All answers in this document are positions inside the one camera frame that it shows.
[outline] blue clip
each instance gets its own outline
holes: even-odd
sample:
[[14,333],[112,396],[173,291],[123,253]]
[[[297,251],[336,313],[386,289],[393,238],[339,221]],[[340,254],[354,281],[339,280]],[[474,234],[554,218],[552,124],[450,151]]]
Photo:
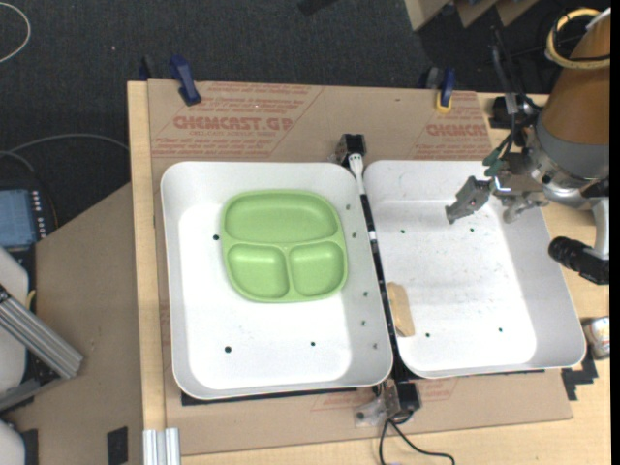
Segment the blue clip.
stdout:
[[456,71],[452,67],[446,67],[444,71],[444,81],[441,85],[441,91],[437,96],[437,110],[440,112],[449,112],[452,107],[452,91],[456,85]]
[[202,97],[194,84],[189,62],[181,55],[173,55],[170,58],[169,66],[172,77],[181,81],[181,87],[178,89],[178,92],[183,97],[185,104],[188,107],[199,104],[202,101]]

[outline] green plate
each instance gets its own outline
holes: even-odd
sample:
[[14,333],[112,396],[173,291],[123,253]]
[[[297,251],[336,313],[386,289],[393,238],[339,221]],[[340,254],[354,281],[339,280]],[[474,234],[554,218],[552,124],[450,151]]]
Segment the green plate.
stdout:
[[325,198],[307,191],[243,193],[222,213],[221,243],[234,288],[256,301],[326,298],[347,280],[342,224]]

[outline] white tray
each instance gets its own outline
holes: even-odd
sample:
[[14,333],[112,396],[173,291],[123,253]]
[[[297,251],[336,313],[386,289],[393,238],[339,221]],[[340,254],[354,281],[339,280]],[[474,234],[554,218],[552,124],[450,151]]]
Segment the white tray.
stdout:
[[[230,284],[218,240],[221,210],[246,191],[325,197],[342,222],[349,262],[340,292],[259,303]],[[199,399],[373,386],[392,352],[353,176],[333,164],[183,162],[161,183],[170,282],[172,366]]]
[[407,292],[415,334],[398,337],[424,378],[571,366],[585,341],[539,209],[513,224],[491,198],[450,225],[445,206],[475,162],[380,161],[364,174],[386,281]]

